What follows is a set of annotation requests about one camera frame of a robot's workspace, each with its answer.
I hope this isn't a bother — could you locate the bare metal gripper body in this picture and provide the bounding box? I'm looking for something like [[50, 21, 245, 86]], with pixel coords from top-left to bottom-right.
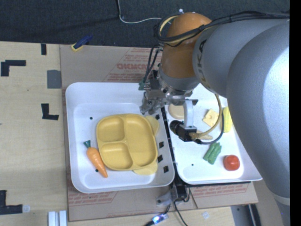
[[143, 77, 194, 106]]

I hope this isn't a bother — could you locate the pale yellow flat piece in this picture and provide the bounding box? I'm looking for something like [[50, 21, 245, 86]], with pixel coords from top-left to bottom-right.
[[132, 160, 158, 176], [145, 115, 160, 136]]

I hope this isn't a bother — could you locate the beige round biscuit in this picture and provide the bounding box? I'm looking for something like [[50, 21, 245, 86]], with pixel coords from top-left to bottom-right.
[[167, 103, 185, 121]]

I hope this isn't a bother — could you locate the yellow divided plate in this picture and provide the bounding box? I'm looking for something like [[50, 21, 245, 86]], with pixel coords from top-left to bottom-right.
[[95, 113, 159, 172]]

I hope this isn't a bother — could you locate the yellow cheese slice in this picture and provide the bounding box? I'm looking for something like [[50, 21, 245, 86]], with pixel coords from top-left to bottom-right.
[[202, 108, 222, 128]]

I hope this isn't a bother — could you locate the tan toy food piece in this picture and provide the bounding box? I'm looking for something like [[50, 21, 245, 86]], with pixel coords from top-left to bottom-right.
[[196, 130, 214, 141]]

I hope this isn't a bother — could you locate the white plastic tray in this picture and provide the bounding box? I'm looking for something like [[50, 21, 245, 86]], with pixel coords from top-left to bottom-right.
[[164, 83, 263, 186], [65, 81, 176, 194]]

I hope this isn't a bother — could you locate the brown cardboard board red print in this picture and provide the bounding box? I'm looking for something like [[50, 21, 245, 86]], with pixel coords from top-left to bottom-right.
[[59, 44, 259, 222]]

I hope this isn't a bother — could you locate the orange carrot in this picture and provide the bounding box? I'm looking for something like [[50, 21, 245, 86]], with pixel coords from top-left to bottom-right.
[[83, 140, 109, 179]]

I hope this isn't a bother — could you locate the yellow corn cob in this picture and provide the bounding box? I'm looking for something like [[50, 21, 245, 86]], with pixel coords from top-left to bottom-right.
[[222, 106, 234, 134]]

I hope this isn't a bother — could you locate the green asparagus bundle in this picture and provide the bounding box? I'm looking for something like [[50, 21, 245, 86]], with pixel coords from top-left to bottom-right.
[[203, 142, 222, 165]]

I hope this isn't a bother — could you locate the red tomato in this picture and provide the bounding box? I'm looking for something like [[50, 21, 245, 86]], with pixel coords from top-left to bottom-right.
[[223, 154, 241, 172]]

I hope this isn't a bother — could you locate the black cylinder on white bracket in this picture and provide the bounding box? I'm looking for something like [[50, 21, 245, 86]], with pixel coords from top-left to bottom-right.
[[169, 98, 199, 142]]

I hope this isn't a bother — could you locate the black block with thin wires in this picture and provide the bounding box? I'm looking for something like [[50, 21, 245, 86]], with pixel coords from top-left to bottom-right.
[[156, 182, 191, 206]]

